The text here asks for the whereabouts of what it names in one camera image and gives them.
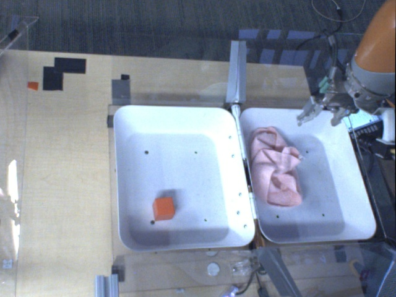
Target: pink cloth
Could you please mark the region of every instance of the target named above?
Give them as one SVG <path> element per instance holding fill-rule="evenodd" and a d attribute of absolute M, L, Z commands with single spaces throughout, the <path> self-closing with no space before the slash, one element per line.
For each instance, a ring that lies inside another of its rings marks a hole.
<path fill-rule="evenodd" d="M 272 205 L 294 207 L 302 201 L 295 167 L 299 152 L 288 147 L 273 127 L 261 127 L 252 135 L 251 171 L 254 193 Z"/>

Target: wooden table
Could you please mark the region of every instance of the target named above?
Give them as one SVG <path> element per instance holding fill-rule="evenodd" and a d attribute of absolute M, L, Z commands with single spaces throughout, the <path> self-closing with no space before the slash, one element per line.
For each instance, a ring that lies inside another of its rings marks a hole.
<path fill-rule="evenodd" d="M 61 92 L 43 91 L 43 66 L 54 66 L 55 57 L 85 58 L 87 71 L 64 74 Z M 228 63 L 31 52 L 29 64 L 29 80 L 40 87 L 28 93 L 17 296 L 92 297 L 95 275 L 111 272 L 112 234 L 118 232 L 111 221 L 106 124 L 111 80 L 129 74 L 136 99 L 158 92 L 164 98 L 199 97 L 221 93 Z M 248 64 L 247 81 L 249 105 L 300 108 L 309 96 L 302 67 Z M 336 273 L 327 269 L 314 280 L 315 285 L 309 277 L 300 284 L 326 293 L 357 287 L 356 295 L 361 296 L 349 266 L 342 265 L 343 271 L 335 266 Z M 312 274 L 320 267 L 313 264 Z M 338 287 L 326 281 L 327 276 L 336 277 Z M 122 296 L 218 296 L 227 286 Z M 244 296 L 257 296 L 256 286 Z"/>

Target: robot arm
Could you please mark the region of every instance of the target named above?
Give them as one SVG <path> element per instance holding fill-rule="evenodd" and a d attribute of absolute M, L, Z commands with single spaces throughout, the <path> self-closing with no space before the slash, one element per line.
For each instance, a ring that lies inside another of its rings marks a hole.
<path fill-rule="evenodd" d="M 298 116 L 302 125 L 314 119 L 323 109 L 333 112 L 332 125 L 362 109 L 380 114 L 379 102 L 395 93 L 396 0 L 387 0 L 371 21 L 343 78 L 337 80 L 333 65 L 325 78 L 324 96 L 312 96 Z M 335 43 L 333 36 L 329 43 Z"/>

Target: small orange square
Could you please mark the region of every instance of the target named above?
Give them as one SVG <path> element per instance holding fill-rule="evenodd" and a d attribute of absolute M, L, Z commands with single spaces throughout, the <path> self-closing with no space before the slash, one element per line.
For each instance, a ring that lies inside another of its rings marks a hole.
<path fill-rule="evenodd" d="M 172 197 L 156 198 L 153 203 L 154 220 L 170 220 L 174 216 Z"/>
<path fill-rule="evenodd" d="M 38 82 L 28 82 L 27 87 L 32 90 L 38 90 Z"/>

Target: dark floor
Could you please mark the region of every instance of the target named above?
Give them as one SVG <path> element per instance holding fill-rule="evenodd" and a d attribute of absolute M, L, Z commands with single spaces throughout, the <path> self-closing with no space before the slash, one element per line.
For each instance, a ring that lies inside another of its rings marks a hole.
<path fill-rule="evenodd" d="M 336 0 L 343 18 L 363 0 Z M 384 0 L 367 0 L 342 32 L 363 33 Z M 317 8 L 337 17 L 334 5 Z M 35 15 L 30 49 L 171 58 L 228 58 L 241 29 L 319 32 L 337 24 L 320 18 L 311 0 L 0 0 L 1 15 Z"/>

